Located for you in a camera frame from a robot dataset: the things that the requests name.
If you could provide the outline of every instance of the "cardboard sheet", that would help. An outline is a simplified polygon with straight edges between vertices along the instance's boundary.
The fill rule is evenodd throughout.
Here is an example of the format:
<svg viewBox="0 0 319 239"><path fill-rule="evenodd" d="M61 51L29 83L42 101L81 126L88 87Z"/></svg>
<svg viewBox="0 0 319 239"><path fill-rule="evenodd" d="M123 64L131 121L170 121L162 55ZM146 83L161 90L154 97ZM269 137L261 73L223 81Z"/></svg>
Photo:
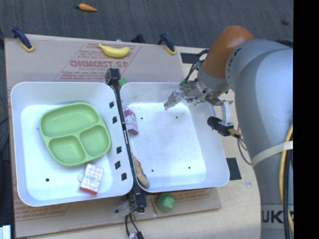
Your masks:
<svg viewBox="0 0 319 239"><path fill-rule="evenodd" d="M14 85L26 81L104 82L110 67L119 68L128 82L180 82L183 74L179 54L169 55L163 45L36 35L27 37L35 46L32 53L27 53L18 39L5 40L16 237L124 222L124 217L114 214L113 207L123 203L125 196L44 207L31 207L22 202L17 193L15 176L10 91ZM110 58L97 47L98 43L113 47L129 45L131 51L124 58ZM173 192L173 195L176 204L172 211L162 212L156 205L158 195L148 195L145 212L136 214L135 218L152 219L221 208L215 188Z"/></svg>

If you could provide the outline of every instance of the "toy lime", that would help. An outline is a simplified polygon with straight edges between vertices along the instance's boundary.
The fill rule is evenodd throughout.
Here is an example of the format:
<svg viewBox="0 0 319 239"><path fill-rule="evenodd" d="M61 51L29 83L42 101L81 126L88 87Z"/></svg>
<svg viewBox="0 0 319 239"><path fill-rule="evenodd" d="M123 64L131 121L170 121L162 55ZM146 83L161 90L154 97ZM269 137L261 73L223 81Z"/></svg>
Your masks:
<svg viewBox="0 0 319 239"><path fill-rule="evenodd" d="M171 193L161 193L158 199L158 208L163 212L168 212L173 209L175 205L175 198Z"/></svg>

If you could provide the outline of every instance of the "red and white box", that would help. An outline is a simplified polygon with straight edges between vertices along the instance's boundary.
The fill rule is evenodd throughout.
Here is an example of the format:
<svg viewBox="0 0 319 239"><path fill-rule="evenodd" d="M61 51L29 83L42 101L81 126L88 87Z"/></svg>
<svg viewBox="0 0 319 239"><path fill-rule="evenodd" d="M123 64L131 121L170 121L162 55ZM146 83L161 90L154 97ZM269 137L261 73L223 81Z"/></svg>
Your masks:
<svg viewBox="0 0 319 239"><path fill-rule="evenodd" d="M128 132L133 135L139 134L138 122L136 120L135 113L130 108L124 109L124 119Z"/></svg>
<svg viewBox="0 0 319 239"><path fill-rule="evenodd" d="M84 176L80 185L80 190L96 195L101 183L104 168L92 164L87 164Z"/></svg>

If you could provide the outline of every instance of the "toy banana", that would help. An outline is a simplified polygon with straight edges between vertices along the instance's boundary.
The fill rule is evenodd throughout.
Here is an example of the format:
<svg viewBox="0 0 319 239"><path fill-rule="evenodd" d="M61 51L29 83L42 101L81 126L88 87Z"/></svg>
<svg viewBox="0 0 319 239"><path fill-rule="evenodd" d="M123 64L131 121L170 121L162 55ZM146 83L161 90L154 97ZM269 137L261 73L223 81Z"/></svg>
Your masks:
<svg viewBox="0 0 319 239"><path fill-rule="evenodd" d="M110 57L115 57L115 58L121 58L126 56L131 49L130 47L113 48L110 46L104 46L101 43L99 43L98 46L104 51L106 55Z"/></svg>
<svg viewBox="0 0 319 239"><path fill-rule="evenodd" d="M148 181L146 175L143 172L143 169L141 167L141 163L133 156L133 162L134 162L134 168L135 173L138 181L146 188L150 186L150 182Z"/></svg>

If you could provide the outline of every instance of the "green divided tray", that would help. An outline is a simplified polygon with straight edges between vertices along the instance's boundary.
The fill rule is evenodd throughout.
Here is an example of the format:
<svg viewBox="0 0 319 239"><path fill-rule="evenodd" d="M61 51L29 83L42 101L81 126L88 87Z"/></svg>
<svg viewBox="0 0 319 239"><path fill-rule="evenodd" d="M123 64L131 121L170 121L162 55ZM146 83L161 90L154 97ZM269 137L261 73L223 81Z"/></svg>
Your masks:
<svg viewBox="0 0 319 239"><path fill-rule="evenodd" d="M72 103L45 112L39 129L51 156L62 165L88 162L111 147L103 119L87 103Z"/></svg>

